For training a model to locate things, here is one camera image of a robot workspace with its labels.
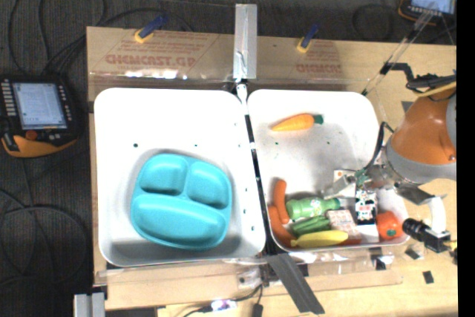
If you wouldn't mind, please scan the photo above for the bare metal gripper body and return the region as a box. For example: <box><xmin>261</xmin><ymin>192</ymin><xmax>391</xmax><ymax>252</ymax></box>
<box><xmin>354</xmin><ymin>163</ymin><xmax>401</xmax><ymax>195</ymax></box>

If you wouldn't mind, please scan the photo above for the white plastic tray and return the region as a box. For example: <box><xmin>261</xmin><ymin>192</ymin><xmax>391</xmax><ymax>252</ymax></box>
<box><xmin>246</xmin><ymin>88</ymin><xmax>411</xmax><ymax>254</ymax></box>
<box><xmin>93</xmin><ymin>87</ymin><xmax>268</xmax><ymax>269</ymax></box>

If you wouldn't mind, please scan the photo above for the black and white carton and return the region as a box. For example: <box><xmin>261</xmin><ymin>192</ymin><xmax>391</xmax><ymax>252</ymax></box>
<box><xmin>354</xmin><ymin>189</ymin><xmax>379</xmax><ymax>226</ymax></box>

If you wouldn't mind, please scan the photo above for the pink packet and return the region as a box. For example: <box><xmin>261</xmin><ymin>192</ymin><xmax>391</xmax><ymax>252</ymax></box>
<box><xmin>325</xmin><ymin>209</ymin><xmax>363</xmax><ymax>245</ymax></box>

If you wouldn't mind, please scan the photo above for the green plastic bottle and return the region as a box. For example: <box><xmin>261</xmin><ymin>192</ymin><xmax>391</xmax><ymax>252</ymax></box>
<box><xmin>285</xmin><ymin>196</ymin><xmax>341</xmax><ymax>221</ymax></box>

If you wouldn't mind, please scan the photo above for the green pea pod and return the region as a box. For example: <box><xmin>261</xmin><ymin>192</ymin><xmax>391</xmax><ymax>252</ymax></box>
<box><xmin>289</xmin><ymin>215</ymin><xmax>332</xmax><ymax>238</ymax></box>

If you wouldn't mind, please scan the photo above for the orange bell pepper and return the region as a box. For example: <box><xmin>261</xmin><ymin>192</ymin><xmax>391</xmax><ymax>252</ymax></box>
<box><xmin>375</xmin><ymin>211</ymin><xmax>404</xmax><ymax>241</ymax></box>

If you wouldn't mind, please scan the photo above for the yellow banana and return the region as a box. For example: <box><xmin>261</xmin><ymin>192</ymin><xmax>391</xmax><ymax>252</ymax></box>
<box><xmin>289</xmin><ymin>229</ymin><xmax>350</xmax><ymax>249</ymax></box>

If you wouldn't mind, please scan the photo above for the orange sausage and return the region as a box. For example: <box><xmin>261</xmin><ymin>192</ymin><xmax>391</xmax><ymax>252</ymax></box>
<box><xmin>273</xmin><ymin>179</ymin><xmax>291</xmax><ymax>226</ymax></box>
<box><xmin>267</xmin><ymin>205</ymin><xmax>297</xmax><ymax>249</ymax></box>

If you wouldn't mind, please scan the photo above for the orange carrot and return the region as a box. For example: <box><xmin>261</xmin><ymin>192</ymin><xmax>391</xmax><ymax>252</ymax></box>
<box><xmin>270</xmin><ymin>113</ymin><xmax>325</xmax><ymax>133</ymax></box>

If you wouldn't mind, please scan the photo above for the blue divided plate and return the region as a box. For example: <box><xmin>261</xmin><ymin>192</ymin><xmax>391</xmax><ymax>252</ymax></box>
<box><xmin>129</xmin><ymin>153</ymin><xmax>234</xmax><ymax>250</ymax></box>

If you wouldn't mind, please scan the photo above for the brown cardboard board red print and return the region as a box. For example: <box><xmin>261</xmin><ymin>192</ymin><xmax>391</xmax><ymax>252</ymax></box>
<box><xmin>85</xmin><ymin>25</ymin><xmax>405</xmax><ymax>311</ymax></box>

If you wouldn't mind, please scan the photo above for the black cylinder on white bracket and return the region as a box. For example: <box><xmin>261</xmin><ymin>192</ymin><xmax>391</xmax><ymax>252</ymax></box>
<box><xmin>402</xmin><ymin>195</ymin><xmax>452</xmax><ymax>254</ymax></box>

